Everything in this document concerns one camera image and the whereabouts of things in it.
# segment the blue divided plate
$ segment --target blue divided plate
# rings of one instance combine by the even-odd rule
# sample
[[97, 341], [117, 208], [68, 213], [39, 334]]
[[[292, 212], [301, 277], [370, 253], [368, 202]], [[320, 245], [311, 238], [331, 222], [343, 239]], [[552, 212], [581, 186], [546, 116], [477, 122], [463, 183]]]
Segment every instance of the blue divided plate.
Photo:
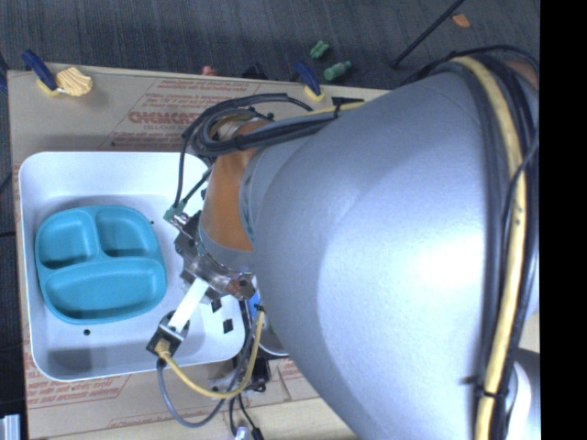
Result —
[[35, 263], [45, 303], [75, 325], [111, 323], [155, 307], [167, 288], [155, 232], [139, 211], [95, 205], [40, 226]]

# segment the white tray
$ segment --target white tray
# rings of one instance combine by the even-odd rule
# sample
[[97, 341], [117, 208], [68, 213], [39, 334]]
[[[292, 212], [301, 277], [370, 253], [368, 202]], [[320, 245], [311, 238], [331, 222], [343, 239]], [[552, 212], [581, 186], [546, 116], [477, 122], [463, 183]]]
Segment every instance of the white tray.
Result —
[[[178, 153], [43, 152], [22, 164], [21, 251], [31, 350], [37, 367], [49, 378], [85, 380], [155, 369], [156, 358], [145, 346], [161, 318], [177, 308], [186, 291], [179, 277], [183, 260], [173, 246], [178, 232], [163, 220], [175, 197], [178, 162]], [[205, 169], [202, 161], [186, 156], [184, 194]], [[167, 292], [161, 303], [140, 316], [107, 324], [68, 324], [43, 300], [34, 259], [35, 234], [42, 221], [56, 212], [106, 204], [133, 207], [153, 222], [167, 270]], [[197, 194], [186, 212], [192, 215], [201, 207]], [[234, 329], [224, 334], [227, 319], [232, 319]], [[210, 305], [200, 305], [174, 358], [182, 366], [227, 360], [241, 349], [244, 337], [238, 301], [228, 296], [215, 313]]]

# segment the wire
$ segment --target wire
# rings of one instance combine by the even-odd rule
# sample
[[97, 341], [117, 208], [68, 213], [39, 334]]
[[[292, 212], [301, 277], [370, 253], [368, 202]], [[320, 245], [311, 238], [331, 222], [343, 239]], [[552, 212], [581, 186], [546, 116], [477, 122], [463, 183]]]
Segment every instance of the wire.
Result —
[[8, 66], [8, 63], [6, 63], [6, 59], [2, 55], [2, 51], [0, 51], [0, 76], [6, 78], [8, 75], [8, 70], [10, 70], [10, 67]]
[[212, 391], [212, 390], [209, 390], [209, 389], [204, 388], [202, 386], [196, 385], [188, 378], [188, 376], [183, 372], [183, 370], [179, 367], [179, 365], [177, 365], [177, 363], [175, 362], [175, 360], [173, 360], [173, 357], [168, 350], [162, 350], [161, 352], [159, 352], [159, 357], [162, 358], [172, 368], [173, 372], [179, 377], [179, 379], [181, 381], [183, 381], [183, 383], [185, 383], [185, 385], [188, 386], [189, 388], [191, 388], [192, 390], [194, 390], [204, 396], [209, 396], [211, 398], [228, 399], [228, 398], [230, 398], [232, 396], [236, 396], [237, 394], [242, 392], [249, 384], [250, 377], [252, 375], [253, 368], [255, 366], [254, 362], [255, 362], [255, 359], [257, 358], [257, 352], [259, 351], [260, 332], [263, 328], [263, 319], [264, 319], [264, 311], [262, 309], [260, 309], [258, 311], [258, 316], [257, 316], [257, 324], [256, 324], [257, 327], [255, 330], [255, 341], [253, 343], [253, 347], [252, 347], [251, 354], [250, 354], [249, 366], [247, 367], [247, 371], [245, 372], [244, 379], [238, 385], [238, 387], [234, 390], [228, 390], [225, 392], [218, 392], [218, 391]]
[[[471, 70], [485, 87], [499, 119], [506, 147], [508, 170], [510, 171], [510, 176], [513, 177], [523, 159], [514, 121], [497, 82], [489, 71], [475, 59], [459, 57], [454, 61]], [[475, 424], [475, 439], [477, 440], [490, 438], [490, 425], [495, 404], [495, 397], [491, 396], [490, 393], [495, 394], [499, 390], [506, 359], [506, 349], [509, 345], [515, 319], [515, 304], [521, 281], [525, 251], [524, 243], [526, 240], [526, 174], [524, 172], [521, 173], [515, 188], [514, 200], [516, 207], [514, 207], [512, 213], [514, 214], [515, 220], [513, 223], [515, 223], [515, 226], [511, 228], [508, 237], [508, 255], [504, 269], [504, 293], [495, 329], [492, 353], [483, 383], [484, 394], [478, 406]]]
[[532, 116], [526, 94], [520, 82], [519, 73], [506, 65], [500, 60], [496, 60], [487, 54], [480, 54], [475, 57], [484, 66], [486, 66], [494, 75], [496, 80], [504, 87], [504, 94], [509, 95], [507, 101], [510, 110], [513, 112], [517, 135], [520, 139], [520, 147], [524, 152], [522, 164], [517, 169], [514, 177], [510, 181], [505, 206], [502, 215], [503, 223], [503, 253], [507, 252], [508, 237], [511, 228], [512, 210], [515, 207], [514, 192], [517, 187], [522, 171], [526, 173], [527, 183], [527, 230], [526, 230], [526, 250], [522, 270], [522, 278], [519, 287], [519, 296], [513, 322], [510, 342], [507, 347], [502, 381], [498, 389], [500, 395], [495, 399], [495, 409], [492, 417], [490, 431], [492, 436], [505, 438], [507, 435], [507, 411], [505, 403], [505, 394], [508, 390], [509, 381], [514, 370], [515, 354], [519, 347], [522, 332], [525, 326], [526, 314], [532, 293], [535, 279], [535, 272], [538, 260], [538, 242], [539, 242], [539, 213], [538, 213], [538, 150], [539, 150], [539, 128], [538, 120]]
[[233, 418], [233, 414], [234, 414], [234, 410], [235, 410], [235, 401], [237, 400], [237, 397], [235, 396], [234, 398], [232, 398], [229, 402], [228, 402], [228, 419], [230, 420], [230, 432], [232, 432], [232, 434], [234, 436], [237, 436], [237, 427], [235, 426], [235, 421]]
[[316, 133], [334, 119], [335, 117], [332, 112], [294, 117], [267, 124], [244, 136], [237, 136], [221, 141], [209, 139], [209, 136], [205, 132], [213, 127], [213, 123], [206, 123], [202, 126], [201, 131], [198, 131], [198, 136], [194, 139], [193, 147], [198, 156], [215, 158], [236, 151], [268, 147], [297, 138], [307, 137]]
[[506, 44], [498, 44], [498, 45], [494, 45], [494, 46], [486, 46], [486, 47], [476, 48], [476, 49], [452, 51], [447, 56], [445, 56], [439, 60], [435, 60], [431, 63], [428, 63], [427, 65], [425, 65], [424, 67], [422, 67], [418, 71], [416, 71], [415, 73], [411, 74], [409, 77], [407, 77], [405, 80], [403, 80], [400, 83], [400, 86], [403, 86], [403, 85], [409, 84], [409, 83], [413, 83], [416, 80], [420, 80], [422, 78], [427, 77], [428, 74], [431, 73], [438, 65], [440, 65], [444, 62], [450, 61], [450, 60], [454, 59], [455, 57], [463, 57], [463, 56], [469, 56], [469, 55], [473, 55], [473, 54], [484, 54], [484, 53], [488, 53], [488, 52], [498, 52], [498, 51], [509, 53], [509, 54], [514, 54], [517, 57], [520, 57], [520, 58], [524, 59], [525, 61], [527, 61], [530, 65], [532, 65], [532, 68], [536, 72], [538, 80], [539, 80], [540, 70], [539, 70], [538, 61], [529, 52], [522, 50], [522, 49], [519, 49], [515, 46], [509, 46]]
[[10, 178], [12, 178], [12, 171], [10, 171], [6, 177], [2, 180], [2, 182], [0, 182], [0, 191], [2, 191], [4, 189], [4, 187], [8, 184], [8, 182], [10, 181]]
[[[249, 334], [247, 335], [247, 340], [245, 341], [245, 345], [243, 346], [242, 350], [240, 351], [240, 360], [238, 361], [237, 367], [235, 368], [235, 374], [234, 374], [232, 380], [230, 381], [230, 383], [228, 383], [228, 390], [229, 391], [232, 390], [232, 387], [238, 381], [238, 377], [240, 376], [240, 372], [242, 371], [242, 366], [244, 365], [244, 362], [247, 359], [247, 354], [249, 353], [250, 346], [253, 342], [253, 335], [254, 335], [254, 331], [251, 328], [251, 330], [249, 330]], [[165, 402], [165, 405], [167, 406], [168, 411], [171, 413], [173, 418], [177, 422], [179, 422], [181, 425], [183, 425], [185, 427], [189, 427], [189, 428], [202, 427], [202, 426], [208, 424], [214, 418], [214, 416], [218, 413], [218, 411], [220, 411], [220, 409], [222, 408], [222, 405], [225, 402], [225, 399], [220, 400], [220, 402], [216, 405], [214, 410], [212, 412], [210, 412], [204, 420], [202, 420], [200, 422], [196, 422], [196, 423], [191, 423], [189, 421], [186, 421], [185, 419], [182, 418], [182, 416], [177, 412], [177, 410], [173, 406], [172, 400], [169, 396], [169, 393], [167, 392], [167, 388], [165, 387], [165, 378], [163, 377], [163, 369], [165, 368], [165, 365], [166, 365], [165, 361], [162, 358], [157, 359], [157, 379], [159, 381], [159, 388], [161, 391], [161, 396], [163, 398], [163, 401]]]
[[501, 228], [501, 210], [502, 210], [502, 191], [501, 191], [501, 171], [497, 162], [502, 157], [501, 134], [497, 126], [497, 119], [493, 112], [486, 92], [477, 77], [468, 71], [462, 65], [455, 62], [447, 62], [435, 68], [432, 74], [440, 72], [453, 72], [457, 74], [466, 84], [472, 94], [473, 101], [477, 107], [478, 116], [481, 123], [481, 134], [483, 135], [483, 145], [485, 148], [486, 158], [486, 181], [488, 186], [488, 226], [487, 226], [487, 243], [486, 243], [486, 267], [484, 276], [484, 295], [482, 306], [482, 333], [481, 348], [477, 361], [479, 380], [485, 376], [487, 363], [491, 353], [493, 333], [495, 329], [495, 320], [497, 317], [497, 308], [500, 298], [500, 278], [502, 267], [502, 228]]
[[180, 161], [179, 161], [179, 172], [178, 172], [178, 181], [177, 181], [177, 192], [175, 194], [175, 201], [173, 202], [173, 206], [177, 207], [179, 202], [182, 198], [182, 188], [183, 188], [183, 165], [185, 163], [185, 155], [187, 153], [188, 146], [190, 145], [190, 141], [192, 140], [192, 136], [194, 132], [197, 132], [199, 127], [210, 117], [215, 115], [218, 112], [224, 111], [226, 109], [238, 108], [243, 106], [252, 106], [260, 103], [272, 103], [272, 102], [282, 102], [282, 103], [292, 103], [294, 105], [298, 105], [302, 107], [306, 111], [312, 111], [312, 108], [295, 98], [290, 97], [287, 93], [264, 93], [264, 94], [254, 94], [252, 96], [245, 96], [242, 98], [234, 98], [228, 99], [221, 103], [215, 104], [214, 106], [208, 107], [204, 110], [204, 112], [199, 115], [190, 126], [188, 126], [183, 131], [183, 146], [182, 151], [180, 153]]
[[202, 187], [202, 185], [208, 180], [210, 174], [212, 173], [212, 167], [208, 168], [205, 173], [202, 175], [202, 179], [196, 183], [196, 185], [188, 192], [185, 197], [183, 197], [182, 202], [187, 203], [192, 196], [197, 192], [198, 189]]
[[255, 425], [255, 423], [253, 422], [253, 420], [249, 417], [249, 415], [247, 414], [247, 411], [245, 410], [245, 404], [242, 401], [242, 393], [238, 394], [238, 403], [240, 404], [240, 410], [242, 411], [243, 414], [245, 414], [245, 417], [247, 418], [247, 420], [249, 421], [250, 426], [253, 429], [257, 428], [257, 425]]

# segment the green object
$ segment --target green object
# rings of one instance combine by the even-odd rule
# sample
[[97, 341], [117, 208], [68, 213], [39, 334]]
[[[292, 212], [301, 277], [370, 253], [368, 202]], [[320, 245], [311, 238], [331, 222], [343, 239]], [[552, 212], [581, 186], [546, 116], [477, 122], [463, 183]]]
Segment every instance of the green object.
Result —
[[187, 205], [187, 202], [185, 201], [181, 201], [176, 205], [172, 205], [169, 209], [167, 209], [167, 212], [165, 212], [165, 215], [163, 216], [163, 219], [166, 222], [169, 222], [170, 224], [173, 223], [173, 218], [175, 216], [181, 215], [183, 212], [183, 209], [185, 208], [185, 206]]
[[324, 78], [329, 82], [332, 82], [338, 77], [344, 75], [349, 68], [350, 62], [348, 60], [346, 62], [335, 63], [332, 67], [324, 70]]
[[326, 42], [319, 40], [316, 45], [310, 50], [310, 57], [312, 59], [320, 59], [324, 53], [330, 48]]

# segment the gray robot arm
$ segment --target gray robot arm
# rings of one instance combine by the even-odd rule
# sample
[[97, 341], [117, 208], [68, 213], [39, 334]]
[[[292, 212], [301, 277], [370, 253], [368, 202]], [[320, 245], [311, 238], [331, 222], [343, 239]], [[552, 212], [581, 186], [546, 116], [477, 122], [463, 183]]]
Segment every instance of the gray robot arm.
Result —
[[[537, 93], [521, 86], [536, 121]], [[474, 437], [511, 189], [485, 117], [462, 76], [437, 71], [257, 149], [238, 188], [250, 248], [200, 225], [216, 260], [256, 275], [275, 334], [361, 438]], [[537, 252], [527, 259], [531, 314]], [[539, 358], [518, 358], [497, 396], [510, 435], [536, 438]]]

